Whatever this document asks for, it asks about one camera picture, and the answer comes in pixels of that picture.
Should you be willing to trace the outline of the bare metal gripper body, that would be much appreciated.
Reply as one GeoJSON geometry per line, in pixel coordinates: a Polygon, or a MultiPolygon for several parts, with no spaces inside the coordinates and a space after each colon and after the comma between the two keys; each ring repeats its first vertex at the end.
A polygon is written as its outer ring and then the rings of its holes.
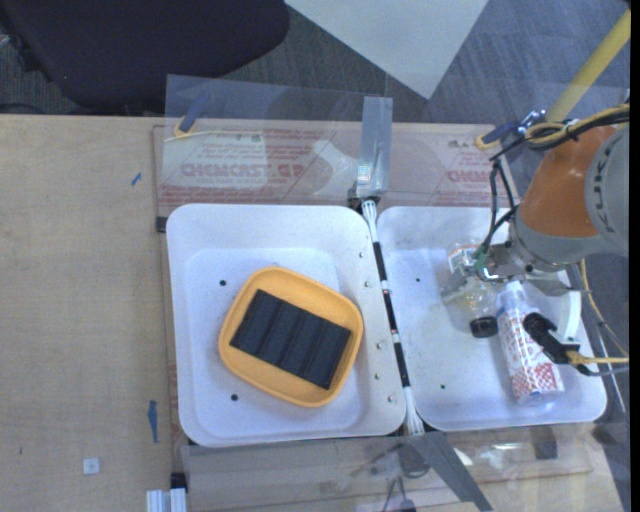
{"type": "Polygon", "coordinates": [[[464,275],[480,281],[523,281],[541,276],[534,255],[519,241],[480,243],[464,265],[464,275]]]}

